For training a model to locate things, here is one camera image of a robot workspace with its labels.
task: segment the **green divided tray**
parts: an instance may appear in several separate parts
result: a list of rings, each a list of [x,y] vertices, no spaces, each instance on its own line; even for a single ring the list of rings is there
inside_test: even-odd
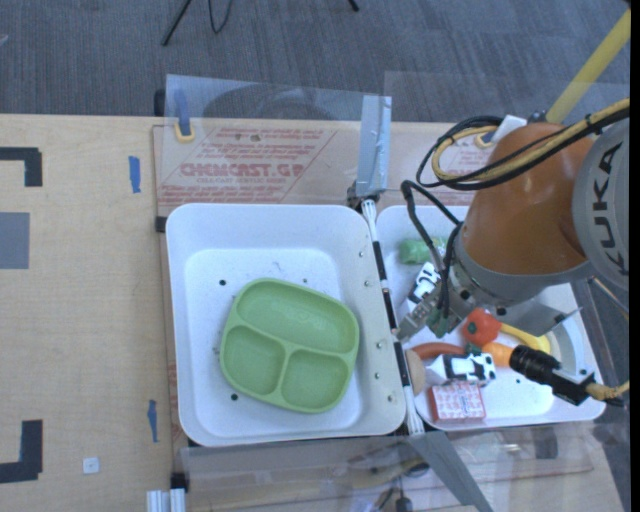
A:
[[[334,298],[286,281],[257,279],[236,295],[220,366],[238,391],[285,409],[323,412],[342,398],[360,330]]]

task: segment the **yellow stick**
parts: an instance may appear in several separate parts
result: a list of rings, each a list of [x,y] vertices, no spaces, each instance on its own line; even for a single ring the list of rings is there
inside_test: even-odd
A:
[[[611,32],[596,48],[573,81],[547,113],[547,121],[561,123],[571,112],[587,89],[597,80],[613,58],[631,37],[631,9],[627,9]]]

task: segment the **wooden table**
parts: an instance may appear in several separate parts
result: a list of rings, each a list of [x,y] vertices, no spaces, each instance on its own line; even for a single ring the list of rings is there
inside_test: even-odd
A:
[[[28,231],[23,268],[2,268],[0,257],[2,510],[144,510],[147,491],[170,486],[176,446],[154,224],[160,121],[0,115],[0,146],[42,155],[41,186],[25,186],[23,161],[0,160],[0,220],[23,214]],[[414,172],[441,132],[394,127],[403,148],[392,168]],[[496,510],[622,510],[601,447],[587,451],[589,471],[481,487]],[[421,499],[416,492],[416,507]]]

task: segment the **banana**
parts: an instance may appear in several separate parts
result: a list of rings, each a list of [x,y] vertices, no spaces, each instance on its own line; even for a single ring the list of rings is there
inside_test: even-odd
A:
[[[507,325],[504,323],[500,327],[500,331],[514,336],[518,341],[533,349],[551,354],[551,343],[549,342],[549,338],[544,334],[542,336],[534,336],[533,334],[529,334],[528,332],[518,329],[513,325]]]

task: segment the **pink box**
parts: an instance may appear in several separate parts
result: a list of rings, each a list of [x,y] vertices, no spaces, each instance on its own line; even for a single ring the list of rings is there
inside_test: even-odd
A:
[[[480,388],[475,383],[453,381],[444,386],[431,386],[427,400],[436,422],[478,421],[486,416]]]

